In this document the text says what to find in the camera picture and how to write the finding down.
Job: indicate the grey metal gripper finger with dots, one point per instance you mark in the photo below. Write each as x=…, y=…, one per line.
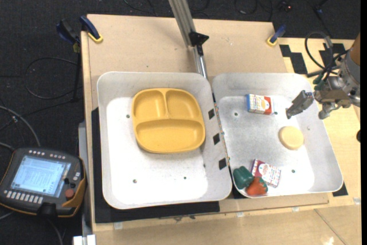
x=299, y=103
x=327, y=112

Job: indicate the red white striped carton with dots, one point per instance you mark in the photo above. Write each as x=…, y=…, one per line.
x=266, y=172

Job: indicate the red white blue carton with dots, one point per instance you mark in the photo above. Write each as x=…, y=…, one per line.
x=259, y=104

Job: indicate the green toy pepper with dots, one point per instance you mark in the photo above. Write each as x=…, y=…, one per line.
x=242, y=178

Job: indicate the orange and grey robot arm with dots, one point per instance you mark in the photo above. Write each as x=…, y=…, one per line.
x=355, y=61

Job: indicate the thin black and white rod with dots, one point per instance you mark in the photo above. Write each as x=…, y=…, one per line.
x=221, y=130

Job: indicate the orange toy vegetable green top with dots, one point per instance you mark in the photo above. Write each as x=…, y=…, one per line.
x=255, y=188

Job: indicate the white plastic tray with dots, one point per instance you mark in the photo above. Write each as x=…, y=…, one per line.
x=255, y=137
x=160, y=178

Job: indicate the pale wood board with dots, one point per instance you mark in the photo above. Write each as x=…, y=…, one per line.
x=143, y=46

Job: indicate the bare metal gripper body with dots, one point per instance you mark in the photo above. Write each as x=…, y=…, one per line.
x=334, y=96

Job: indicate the yellow divided plate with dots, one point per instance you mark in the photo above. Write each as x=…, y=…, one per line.
x=169, y=135

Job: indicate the round beige biscuit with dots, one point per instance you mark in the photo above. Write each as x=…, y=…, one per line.
x=291, y=137

